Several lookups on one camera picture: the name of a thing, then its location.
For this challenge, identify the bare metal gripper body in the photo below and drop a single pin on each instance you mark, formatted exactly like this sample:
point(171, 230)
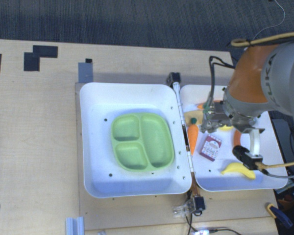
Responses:
point(220, 116)

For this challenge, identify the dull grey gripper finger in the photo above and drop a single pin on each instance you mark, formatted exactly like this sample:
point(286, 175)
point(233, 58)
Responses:
point(217, 127)
point(206, 128)

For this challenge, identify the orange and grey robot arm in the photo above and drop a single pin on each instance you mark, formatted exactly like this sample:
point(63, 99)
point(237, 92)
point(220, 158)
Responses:
point(250, 82)

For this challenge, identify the small yellow toy food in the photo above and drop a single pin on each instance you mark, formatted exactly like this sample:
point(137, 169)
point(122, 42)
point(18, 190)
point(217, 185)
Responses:
point(226, 128)

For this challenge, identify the orange carrot with green top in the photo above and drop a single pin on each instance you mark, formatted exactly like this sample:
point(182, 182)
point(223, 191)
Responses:
point(193, 136)

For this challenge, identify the yellow bread slice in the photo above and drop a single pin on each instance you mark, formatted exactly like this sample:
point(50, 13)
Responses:
point(194, 115)

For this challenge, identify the red and white carton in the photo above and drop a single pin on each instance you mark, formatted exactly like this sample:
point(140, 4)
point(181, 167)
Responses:
point(210, 148)

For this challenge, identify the orange sausage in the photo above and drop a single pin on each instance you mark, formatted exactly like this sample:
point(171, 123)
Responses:
point(236, 138)

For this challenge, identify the small orange carrot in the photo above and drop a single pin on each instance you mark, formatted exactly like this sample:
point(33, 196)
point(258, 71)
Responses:
point(200, 105)

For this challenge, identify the thin black and white rod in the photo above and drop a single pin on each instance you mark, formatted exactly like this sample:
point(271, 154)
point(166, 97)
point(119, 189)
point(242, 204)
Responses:
point(180, 106)

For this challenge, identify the yellow banana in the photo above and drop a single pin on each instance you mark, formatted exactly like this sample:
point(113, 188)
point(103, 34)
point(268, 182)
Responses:
point(237, 169)

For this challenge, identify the green divided plate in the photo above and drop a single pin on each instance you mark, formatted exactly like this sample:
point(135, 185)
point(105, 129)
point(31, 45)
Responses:
point(154, 141)

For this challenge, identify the white plastic tray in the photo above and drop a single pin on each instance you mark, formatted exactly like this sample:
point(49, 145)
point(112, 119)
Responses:
point(95, 136)
point(272, 155)

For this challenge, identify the black cylinder on white bracket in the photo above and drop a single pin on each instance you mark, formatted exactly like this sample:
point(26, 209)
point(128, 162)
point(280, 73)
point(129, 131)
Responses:
point(247, 157)

